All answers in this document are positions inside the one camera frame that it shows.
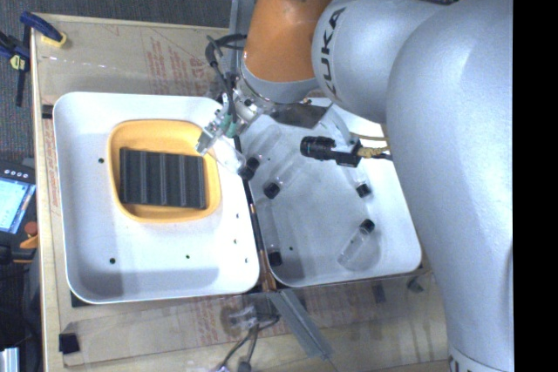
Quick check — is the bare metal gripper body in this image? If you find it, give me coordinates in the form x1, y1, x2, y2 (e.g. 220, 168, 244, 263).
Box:
206, 87, 274, 139

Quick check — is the clear plastic bottle black cap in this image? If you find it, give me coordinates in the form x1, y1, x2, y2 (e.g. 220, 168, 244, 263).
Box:
208, 138, 262, 181
262, 163, 306, 201
260, 204, 284, 268
337, 218, 377, 272
344, 163, 373, 200

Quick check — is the orange bowl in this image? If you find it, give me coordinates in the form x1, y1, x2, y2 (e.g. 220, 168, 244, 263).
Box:
107, 118, 222, 225

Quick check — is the black ribbed block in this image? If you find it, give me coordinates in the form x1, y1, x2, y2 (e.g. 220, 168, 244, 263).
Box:
118, 146, 208, 211

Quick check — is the thin black rod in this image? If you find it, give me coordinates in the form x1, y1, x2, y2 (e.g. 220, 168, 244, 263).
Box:
248, 202, 270, 292

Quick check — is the white plastic tray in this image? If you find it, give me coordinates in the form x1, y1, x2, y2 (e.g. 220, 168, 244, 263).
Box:
51, 91, 262, 305
237, 97, 423, 289

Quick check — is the brown cardboard board red print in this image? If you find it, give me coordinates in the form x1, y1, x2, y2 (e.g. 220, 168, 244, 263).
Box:
29, 12, 450, 372

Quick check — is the black cylinder on white bracket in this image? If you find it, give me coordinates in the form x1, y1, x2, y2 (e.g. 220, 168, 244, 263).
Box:
299, 105, 364, 169

